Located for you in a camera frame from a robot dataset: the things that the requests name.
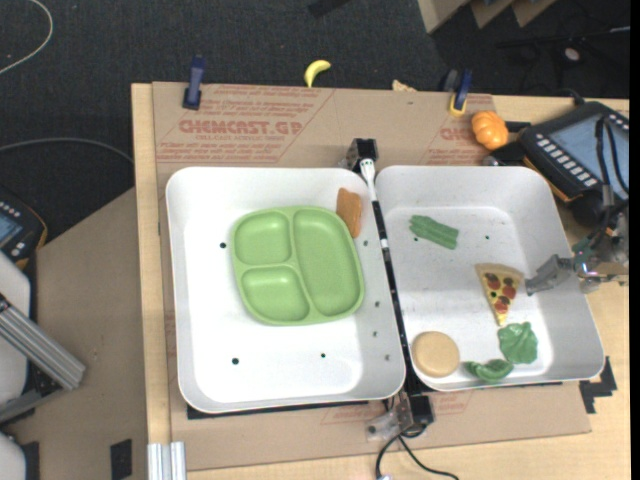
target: blue clamp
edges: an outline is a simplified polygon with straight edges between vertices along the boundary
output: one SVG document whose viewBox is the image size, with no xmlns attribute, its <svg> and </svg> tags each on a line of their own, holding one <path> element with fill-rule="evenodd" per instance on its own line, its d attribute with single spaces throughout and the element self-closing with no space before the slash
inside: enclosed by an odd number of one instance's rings
<svg viewBox="0 0 640 480">
<path fill-rule="evenodd" d="M 456 92 L 451 95 L 449 112 L 456 116 L 462 116 L 467 109 L 467 95 L 471 88 L 471 70 L 465 69 L 460 77 L 460 83 Z"/>
<path fill-rule="evenodd" d="M 204 58 L 201 55 L 195 55 L 191 60 L 191 69 L 189 70 L 189 87 L 184 90 L 184 99 L 182 106 L 191 110 L 200 108 L 200 97 L 202 91 L 200 84 L 204 76 Z"/>
</svg>

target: toy banana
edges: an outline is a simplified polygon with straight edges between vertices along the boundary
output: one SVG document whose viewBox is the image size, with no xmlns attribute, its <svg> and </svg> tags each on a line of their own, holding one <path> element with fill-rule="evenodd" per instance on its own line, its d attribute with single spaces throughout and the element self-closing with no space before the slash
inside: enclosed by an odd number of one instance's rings
<svg viewBox="0 0 640 480">
<path fill-rule="evenodd" d="M 304 81 L 306 82 L 307 87 L 311 87 L 313 85 L 313 81 L 318 73 L 326 71 L 330 67 L 331 63 L 326 60 L 316 60 L 309 64 L 304 72 Z"/>
</svg>

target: white cable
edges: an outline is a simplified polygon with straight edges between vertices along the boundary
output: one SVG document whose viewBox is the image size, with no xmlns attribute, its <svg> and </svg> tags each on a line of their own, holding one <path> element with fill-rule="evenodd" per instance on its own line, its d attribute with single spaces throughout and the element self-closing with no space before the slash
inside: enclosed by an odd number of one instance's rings
<svg viewBox="0 0 640 480">
<path fill-rule="evenodd" d="M 35 55 L 37 55 L 40 52 L 40 50 L 42 50 L 45 46 L 47 46 L 47 44 L 51 40 L 51 36 L 53 35 L 53 16 L 51 15 L 51 12 L 49 11 L 49 9 L 47 9 L 47 7 L 42 2 L 40 2 L 38 0 L 24 0 L 24 1 L 34 3 L 38 7 L 40 7 L 40 9 L 42 9 L 44 11 L 44 13 L 47 15 L 47 18 L 49 20 L 49 33 L 47 34 L 47 37 L 42 42 L 42 44 L 40 46 L 38 46 L 38 48 L 33 50 L 30 54 L 26 55 L 25 57 L 21 58 L 20 60 L 18 60 L 16 62 L 14 62 L 13 64 L 9 64 L 8 66 L 0 69 L 0 75 L 6 73 L 10 69 L 15 68 L 16 66 L 22 64 L 23 62 L 28 61 L 30 58 L 32 58 Z"/>
</svg>

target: orange pumpkin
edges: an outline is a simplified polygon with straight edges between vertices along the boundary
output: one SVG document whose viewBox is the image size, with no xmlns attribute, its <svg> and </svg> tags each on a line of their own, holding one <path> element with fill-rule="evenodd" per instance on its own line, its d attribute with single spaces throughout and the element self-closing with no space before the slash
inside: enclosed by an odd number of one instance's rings
<svg viewBox="0 0 640 480">
<path fill-rule="evenodd" d="M 491 151 L 504 146 L 509 141 L 506 123 L 492 110 L 475 113 L 471 118 L 471 127 L 476 140 Z"/>
</svg>

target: beige disc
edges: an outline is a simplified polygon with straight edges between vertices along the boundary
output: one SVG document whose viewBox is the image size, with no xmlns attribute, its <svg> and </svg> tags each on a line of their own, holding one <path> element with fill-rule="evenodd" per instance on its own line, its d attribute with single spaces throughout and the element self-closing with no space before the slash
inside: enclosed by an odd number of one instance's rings
<svg viewBox="0 0 640 480">
<path fill-rule="evenodd" d="M 460 351 L 446 334 L 429 331 L 416 336 L 411 345 L 416 367 L 429 377 L 451 375 L 460 364 Z"/>
</svg>

